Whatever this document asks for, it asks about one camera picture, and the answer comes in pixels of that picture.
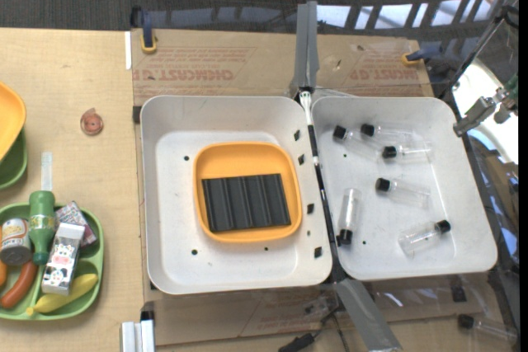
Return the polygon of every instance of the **tin can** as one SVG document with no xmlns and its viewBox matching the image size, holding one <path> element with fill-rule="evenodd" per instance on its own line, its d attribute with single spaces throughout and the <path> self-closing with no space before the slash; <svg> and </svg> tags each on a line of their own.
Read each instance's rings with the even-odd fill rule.
<svg viewBox="0 0 528 352">
<path fill-rule="evenodd" d="M 27 220 L 24 218 L 7 220 L 2 225 L 0 260 L 7 265 L 22 265 L 29 261 L 32 255 Z"/>
</svg>

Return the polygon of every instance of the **transparent vial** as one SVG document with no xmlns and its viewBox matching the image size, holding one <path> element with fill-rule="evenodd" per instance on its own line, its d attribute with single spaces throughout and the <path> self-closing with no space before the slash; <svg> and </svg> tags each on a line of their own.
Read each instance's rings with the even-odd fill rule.
<svg viewBox="0 0 528 352">
<path fill-rule="evenodd" d="M 428 222 L 402 231 L 398 243 L 405 254 L 413 256 L 415 252 L 437 245 L 442 235 L 450 230 L 451 225 L 447 220 Z"/>
<path fill-rule="evenodd" d="M 361 203 L 361 192 L 349 188 L 345 190 L 341 206 L 341 213 L 337 226 L 339 228 L 339 241 L 342 245 L 350 245 L 356 230 L 357 214 Z"/>
<path fill-rule="evenodd" d="M 381 157 L 386 162 L 429 162 L 432 158 L 432 146 L 427 141 L 410 141 L 383 147 Z"/>
<path fill-rule="evenodd" d="M 506 341 L 513 346 L 517 342 L 517 330 L 499 321 L 493 321 L 486 317 L 474 317 L 468 314 L 458 316 L 458 324 L 462 329 L 479 331 Z"/>
<path fill-rule="evenodd" d="M 376 161 L 380 158 L 381 148 L 375 143 L 369 143 L 361 138 L 361 134 L 351 131 L 342 126 L 336 126 L 333 137 L 346 145 L 346 149 L 352 154 L 358 154 L 369 160 Z"/>
<path fill-rule="evenodd" d="M 431 190 L 426 186 L 415 185 L 407 181 L 378 178 L 375 188 L 381 195 L 386 195 L 392 201 L 405 203 L 426 209 L 429 206 Z"/>
<path fill-rule="evenodd" d="M 413 140 L 413 131 L 396 124 L 363 124 L 360 127 L 362 138 L 377 143 L 406 143 Z"/>
</svg>

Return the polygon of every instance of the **green bottle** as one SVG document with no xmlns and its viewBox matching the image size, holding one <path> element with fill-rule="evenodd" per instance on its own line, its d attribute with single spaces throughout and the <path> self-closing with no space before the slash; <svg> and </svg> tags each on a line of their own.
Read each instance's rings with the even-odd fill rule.
<svg viewBox="0 0 528 352">
<path fill-rule="evenodd" d="M 49 190 L 30 195 L 29 237 L 35 246 L 33 262 L 45 265 L 50 256 L 50 243 L 55 236 L 55 197 Z"/>
</svg>

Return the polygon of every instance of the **wooden table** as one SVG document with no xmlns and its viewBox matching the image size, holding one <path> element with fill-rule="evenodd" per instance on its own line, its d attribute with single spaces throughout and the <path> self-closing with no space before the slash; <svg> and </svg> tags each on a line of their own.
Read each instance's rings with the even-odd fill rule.
<svg viewBox="0 0 528 352">
<path fill-rule="evenodd" d="M 117 351 L 120 324 L 138 321 L 144 305 L 140 192 L 132 72 L 125 66 L 125 33 L 0 29 L 0 80 L 26 103 L 29 164 L 25 177 L 0 191 L 0 206 L 27 201 L 40 189 L 40 154 L 53 153 L 53 186 L 58 202 L 75 199 L 92 211 L 105 230 L 105 267 L 98 300 L 83 314 L 59 321 L 0 323 L 2 350 Z M 104 120 L 97 136 L 79 125 L 91 108 Z M 500 318 L 493 291 L 478 276 L 488 311 Z M 391 323 L 394 334 L 411 350 L 509 350 L 494 339 L 467 336 L 453 317 Z M 189 330 L 199 327 L 189 326 Z M 164 330 L 170 330 L 170 322 Z M 220 340 L 175 345 L 160 350 L 277 350 L 294 335 Z M 351 350 L 365 350 L 352 328 L 345 330 Z M 324 331 L 313 351 L 343 350 L 335 330 Z"/>
</svg>

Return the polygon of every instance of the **white plastic tray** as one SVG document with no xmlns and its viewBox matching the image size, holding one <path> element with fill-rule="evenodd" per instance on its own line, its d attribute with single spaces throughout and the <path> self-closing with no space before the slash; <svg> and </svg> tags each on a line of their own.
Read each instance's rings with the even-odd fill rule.
<svg viewBox="0 0 528 352">
<path fill-rule="evenodd" d="M 497 247 L 464 150 L 452 127 L 455 116 L 434 98 L 324 97 L 315 101 L 313 123 L 332 221 L 337 220 L 346 188 L 362 193 L 358 228 L 350 246 L 338 248 L 343 269 L 360 280 L 446 275 L 489 270 Z M 332 137 L 337 124 L 357 128 L 365 122 L 408 126 L 432 141 L 431 163 L 399 165 L 372 162 L 350 154 Z M 415 209 L 375 192 L 378 177 L 403 177 L 431 188 L 429 209 Z M 400 230 L 447 219 L 451 231 L 438 247 L 405 256 Z"/>
<path fill-rule="evenodd" d="M 141 134 L 148 275 L 158 289 L 212 293 L 316 285 L 328 277 L 332 259 L 323 206 L 297 103 L 285 97 L 157 96 L 142 108 Z M 193 159 L 203 147 L 228 141 L 265 141 L 289 153 L 303 205 L 295 233 L 244 244 L 204 233 L 193 199 Z"/>
</svg>

